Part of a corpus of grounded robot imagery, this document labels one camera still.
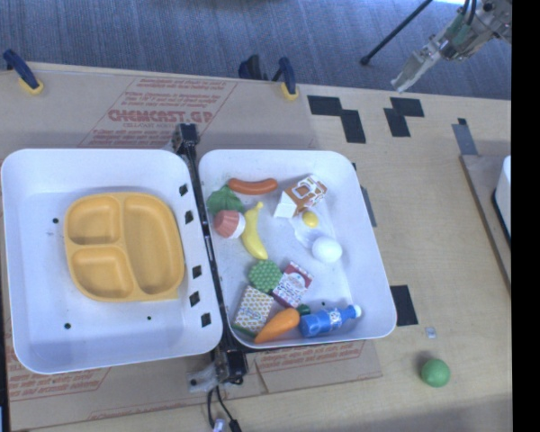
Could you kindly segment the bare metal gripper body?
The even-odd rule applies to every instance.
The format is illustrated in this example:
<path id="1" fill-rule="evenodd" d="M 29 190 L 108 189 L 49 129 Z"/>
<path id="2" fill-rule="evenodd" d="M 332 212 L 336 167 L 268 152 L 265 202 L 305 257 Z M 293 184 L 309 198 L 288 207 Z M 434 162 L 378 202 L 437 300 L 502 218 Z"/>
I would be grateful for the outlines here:
<path id="1" fill-rule="evenodd" d="M 459 10 L 456 17 L 427 44 L 432 60 L 468 59 L 492 39 L 511 43 L 512 5 L 507 0 L 478 0 L 471 20 L 471 10 Z"/>

